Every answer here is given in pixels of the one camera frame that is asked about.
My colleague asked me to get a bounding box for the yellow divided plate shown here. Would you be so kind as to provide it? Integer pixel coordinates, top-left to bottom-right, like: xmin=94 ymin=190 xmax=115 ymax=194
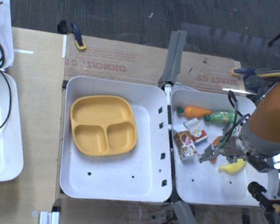
xmin=65 ymin=90 xmax=143 ymax=162

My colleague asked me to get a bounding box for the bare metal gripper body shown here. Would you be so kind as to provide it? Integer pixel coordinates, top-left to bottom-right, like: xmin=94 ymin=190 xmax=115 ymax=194
xmin=218 ymin=133 xmax=254 ymax=167

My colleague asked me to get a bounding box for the black cable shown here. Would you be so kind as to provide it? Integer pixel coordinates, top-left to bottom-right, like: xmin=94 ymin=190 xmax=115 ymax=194
xmin=0 ymin=0 xmax=25 ymax=142

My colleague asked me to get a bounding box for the brown cardboard board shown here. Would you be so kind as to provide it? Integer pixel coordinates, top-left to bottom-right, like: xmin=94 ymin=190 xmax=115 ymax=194
xmin=44 ymin=32 xmax=280 ymax=224

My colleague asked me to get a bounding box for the red and white carton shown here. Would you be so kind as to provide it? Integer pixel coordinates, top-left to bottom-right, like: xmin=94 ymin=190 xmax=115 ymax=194
xmin=181 ymin=116 xmax=211 ymax=146

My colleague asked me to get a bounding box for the black cylinder on white bracket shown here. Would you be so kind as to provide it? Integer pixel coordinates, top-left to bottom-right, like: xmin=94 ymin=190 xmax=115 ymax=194
xmin=244 ymin=165 xmax=280 ymax=213

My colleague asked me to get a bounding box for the brown and white carton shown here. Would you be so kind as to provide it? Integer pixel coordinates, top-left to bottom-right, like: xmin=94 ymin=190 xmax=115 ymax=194
xmin=169 ymin=128 xmax=201 ymax=164

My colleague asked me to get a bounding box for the yellow banana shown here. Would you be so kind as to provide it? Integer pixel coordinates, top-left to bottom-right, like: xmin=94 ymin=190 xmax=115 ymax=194
xmin=217 ymin=156 xmax=247 ymax=176

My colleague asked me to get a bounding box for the green bottle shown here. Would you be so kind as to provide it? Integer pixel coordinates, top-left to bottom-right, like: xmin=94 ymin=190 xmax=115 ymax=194
xmin=203 ymin=108 xmax=242 ymax=127

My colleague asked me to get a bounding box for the orange carrot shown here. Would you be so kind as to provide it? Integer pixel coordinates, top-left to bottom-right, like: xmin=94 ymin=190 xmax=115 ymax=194
xmin=175 ymin=104 xmax=213 ymax=122

